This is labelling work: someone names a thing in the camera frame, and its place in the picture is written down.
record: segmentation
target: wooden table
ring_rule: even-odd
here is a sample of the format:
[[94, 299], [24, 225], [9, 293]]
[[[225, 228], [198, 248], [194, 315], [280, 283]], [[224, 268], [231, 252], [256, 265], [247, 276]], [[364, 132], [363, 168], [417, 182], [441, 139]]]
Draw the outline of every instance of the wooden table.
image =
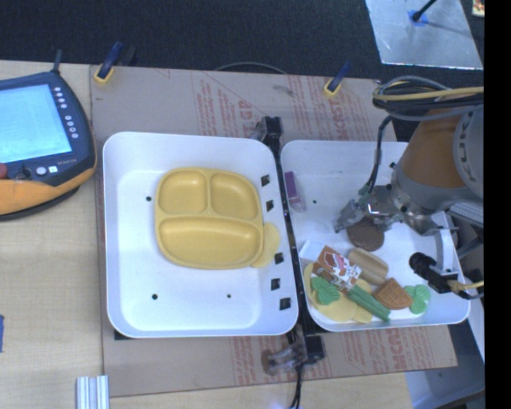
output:
[[[0, 60], [0, 79], [52, 63]], [[90, 116], [89, 65], [60, 73]], [[0, 408], [75, 407], [77, 377], [103, 374], [95, 183], [34, 216], [0, 222]], [[287, 408], [294, 383], [112, 398], [116, 408]], [[306, 381], [306, 408], [411, 408], [405, 374]]]

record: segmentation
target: black carpet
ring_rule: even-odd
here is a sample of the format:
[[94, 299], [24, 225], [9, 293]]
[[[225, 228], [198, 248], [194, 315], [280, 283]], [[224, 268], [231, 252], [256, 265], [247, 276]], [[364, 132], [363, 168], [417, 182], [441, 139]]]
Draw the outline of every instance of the black carpet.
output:
[[[472, 0], [461, 3], [484, 63], [485, 19], [471, 15]], [[135, 47], [137, 66], [214, 70], [253, 61], [331, 77], [350, 60], [354, 78], [484, 84], [480, 70], [382, 64], [365, 0], [0, 0], [1, 60], [52, 62], [61, 49], [63, 62], [98, 64], [116, 41]]]

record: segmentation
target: black cable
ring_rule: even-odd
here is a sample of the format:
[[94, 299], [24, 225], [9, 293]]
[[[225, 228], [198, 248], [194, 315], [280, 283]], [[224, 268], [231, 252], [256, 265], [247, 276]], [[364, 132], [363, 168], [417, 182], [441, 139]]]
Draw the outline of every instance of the black cable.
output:
[[53, 64], [53, 70], [51, 70], [52, 72], [56, 72], [57, 74], [59, 73], [59, 65], [60, 65], [61, 60], [62, 60], [62, 50], [58, 49], [57, 54], [55, 55], [55, 63]]
[[[394, 78], [381, 85], [373, 94], [373, 106], [384, 109], [397, 119], [427, 121], [459, 113], [472, 112], [484, 105], [482, 87], [450, 89], [433, 80], [418, 76]], [[428, 116], [432, 109], [466, 108]]]
[[369, 176], [369, 180], [365, 183], [367, 186], [367, 193], [370, 194], [373, 190], [373, 187], [376, 183], [376, 176], [378, 174], [378, 167], [381, 163], [381, 145], [382, 145], [382, 138], [384, 137], [384, 130], [388, 123], [392, 121], [392, 117], [388, 115], [386, 118], [382, 120], [382, 123], [380, 126], [378, 126], [378, 134], [376, 137], [376, 156], [375, 156], [375, 163], [373, 164], [373, 171], [371, 172]]
[[305, 362], [302, 362], [298, 366], [296, 366], [297, 371], [297, 383], [296, 383], [296, 393], [294, 395], [293, 401], [290, 404], [290, 409], [299, 409], [301, 404], [301, 386], [303, 382], [303, 372], [304, 372]]
[[221, 70], [226, 70], [228, 68], [234, 68], [235, 66], [261, 66], [262, 68], [266, 68], [267, 70], [273, 70], [274, 72], [277, 72], [279, 74], [288, 74], [287, 72], [284, 72], [280, 70], [280, 68], [277, 68], [276, 66], [268, 65], [268, 64], [262, 64], [260, 62], [234, 62], [232, 64], [227, 64], [224, 66], [218, 66], [214, 69], [215, 72], [219, 72]]

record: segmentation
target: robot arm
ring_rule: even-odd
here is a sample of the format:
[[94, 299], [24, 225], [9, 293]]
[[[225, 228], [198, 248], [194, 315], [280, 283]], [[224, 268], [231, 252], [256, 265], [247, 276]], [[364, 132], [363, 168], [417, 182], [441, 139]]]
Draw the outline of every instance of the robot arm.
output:
[[[447, 89], [427, 79], [394, 79], [373, 95], [389, 113], [379, 129], [370, 179], [336, 221], [340, 230], [370, 218], [386, 231], [404, 222], [420, 235], [442, 227], [431, 215], [459, 202], [483, 201], [483, 89]], [[380, 140], [391, 117], [420, 121], [392, 180], [376, 186]]]

